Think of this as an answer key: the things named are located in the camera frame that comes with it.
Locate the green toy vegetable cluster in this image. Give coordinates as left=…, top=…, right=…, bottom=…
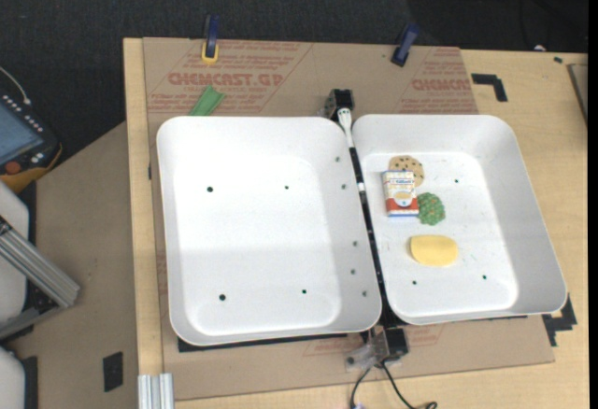
left=416, top=191, right=446, bottom=227

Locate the red and white carton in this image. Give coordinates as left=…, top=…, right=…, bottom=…
left=380, top=169, right=420, bottom=219

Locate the yellow oval toy food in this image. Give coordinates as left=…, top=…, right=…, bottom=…
left=409, top=234, right=460, bottom=268

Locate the thin black and white rod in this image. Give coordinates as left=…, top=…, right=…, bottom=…
left=336, top=106, right=392, bottom=325

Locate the brown chocolate chip biscuit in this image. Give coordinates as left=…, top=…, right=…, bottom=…
left=388, top=155, right=425, bottom=189

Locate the brown cardboard board red print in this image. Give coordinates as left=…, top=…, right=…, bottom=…
left=141, top=36, right=557, bottom=402

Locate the white plastic tray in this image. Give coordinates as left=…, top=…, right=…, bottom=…
left=155, top=115, right=383, bottom=347
left=350, top=113, right=569, bottom=327

